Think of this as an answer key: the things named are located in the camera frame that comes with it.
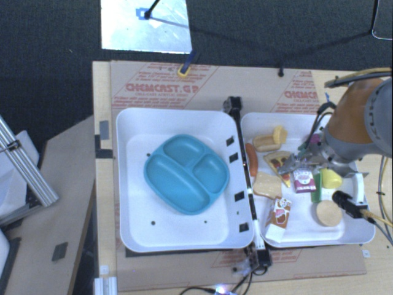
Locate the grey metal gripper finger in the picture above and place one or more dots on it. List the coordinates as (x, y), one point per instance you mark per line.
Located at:
(288, 166)
(297, 157)

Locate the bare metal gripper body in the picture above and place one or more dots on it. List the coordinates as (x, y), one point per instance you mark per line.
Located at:
(330, 161)

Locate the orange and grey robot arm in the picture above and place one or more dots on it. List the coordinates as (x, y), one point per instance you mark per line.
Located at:
(353, 118)

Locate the toy pizza slice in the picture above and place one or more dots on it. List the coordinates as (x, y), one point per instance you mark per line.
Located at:
(274, 161)

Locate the yellow toy lemon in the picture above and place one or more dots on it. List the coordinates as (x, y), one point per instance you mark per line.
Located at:
(331, 178)

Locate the red and white carton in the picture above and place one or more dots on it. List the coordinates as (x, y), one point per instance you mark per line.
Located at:
(304, 181)

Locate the yellow ridged toy food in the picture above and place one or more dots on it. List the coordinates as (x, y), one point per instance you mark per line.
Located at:
(280, 134)

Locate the tan toy bread slice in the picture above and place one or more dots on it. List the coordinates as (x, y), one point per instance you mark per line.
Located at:
(266, 185)

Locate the green packet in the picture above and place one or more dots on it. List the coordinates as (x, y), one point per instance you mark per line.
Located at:
(316, 190)

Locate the tan toy bread roll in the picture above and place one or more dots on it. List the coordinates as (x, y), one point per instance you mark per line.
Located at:
(265, 143)

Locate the orange toy sausage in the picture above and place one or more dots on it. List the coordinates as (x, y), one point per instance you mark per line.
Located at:
(252, 160)

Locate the thin black and white rod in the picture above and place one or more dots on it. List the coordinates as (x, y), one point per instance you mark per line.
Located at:
(249, 192)

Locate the round tan toy biscuit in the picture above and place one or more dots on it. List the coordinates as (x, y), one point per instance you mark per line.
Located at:
(329, 213)

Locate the brown and white carton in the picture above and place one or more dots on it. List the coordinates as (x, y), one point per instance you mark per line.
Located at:
(277, 218)

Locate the white plastic tray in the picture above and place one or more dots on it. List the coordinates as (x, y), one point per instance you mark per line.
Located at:
(304, 235)
(138, 226)

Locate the blue divided plate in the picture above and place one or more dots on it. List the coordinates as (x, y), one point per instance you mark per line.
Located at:
(184, 177)

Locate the brown cardboard board, red print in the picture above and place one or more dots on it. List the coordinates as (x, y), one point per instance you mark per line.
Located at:
(196, 84)

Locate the black cylinder on white bracket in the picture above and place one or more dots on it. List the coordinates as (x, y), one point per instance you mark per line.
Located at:
(348, 203)

